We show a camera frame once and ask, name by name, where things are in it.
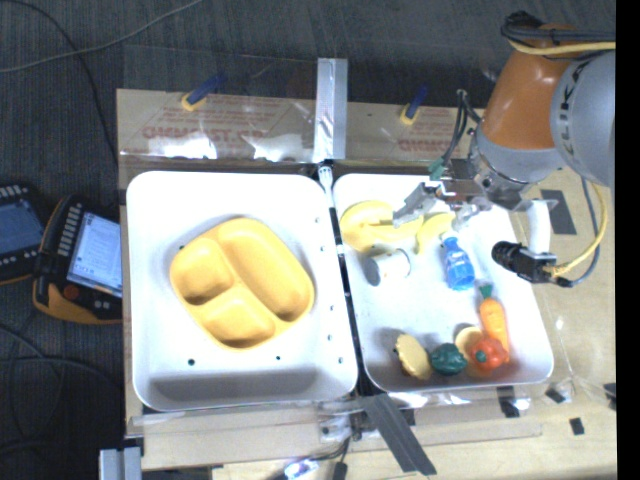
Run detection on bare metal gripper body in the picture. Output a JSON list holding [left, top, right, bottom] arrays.
[[423, 157, 532, 213]]

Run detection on yellow banana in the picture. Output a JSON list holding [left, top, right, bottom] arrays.
[[415, 211, 457, 255]]

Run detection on blue plastic bottle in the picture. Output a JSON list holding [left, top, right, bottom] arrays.
[[439, 236, 477, 292]]

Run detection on yellow bowl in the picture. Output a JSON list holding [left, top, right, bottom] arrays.
[[339, 199, 426, 255]]

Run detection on white can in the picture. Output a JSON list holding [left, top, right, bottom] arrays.
[[366, 247, 413, 287]]

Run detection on brown cardboard board red print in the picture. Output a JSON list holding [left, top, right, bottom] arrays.
[[115, 87, 617, 472]]

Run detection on white plastic tray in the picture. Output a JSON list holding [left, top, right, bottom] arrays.
[[331, 172, 556, 395], [124, 169, 360, 413]]

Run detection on orange carrot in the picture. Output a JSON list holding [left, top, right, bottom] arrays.
[[477, 282, 512, 355]]

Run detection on yellow round biscuit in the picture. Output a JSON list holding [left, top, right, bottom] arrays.
[[453, 325, 484, 360]]

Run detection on orange bell pepper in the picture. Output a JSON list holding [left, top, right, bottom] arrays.
[[466, 336, 512, 375]]

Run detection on green bell pepper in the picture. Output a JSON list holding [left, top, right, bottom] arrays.
[[429, 342, 469, 377]]

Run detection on yellow ridged pie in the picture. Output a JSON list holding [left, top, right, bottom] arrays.
[[393, 332, 433, 382]]

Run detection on yellow divided plate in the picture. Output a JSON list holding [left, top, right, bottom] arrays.
[[168, 216, 317, 352]]

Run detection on black cylinder on white bracket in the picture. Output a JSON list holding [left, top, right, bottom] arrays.
[[491, 198, 559, 285]]

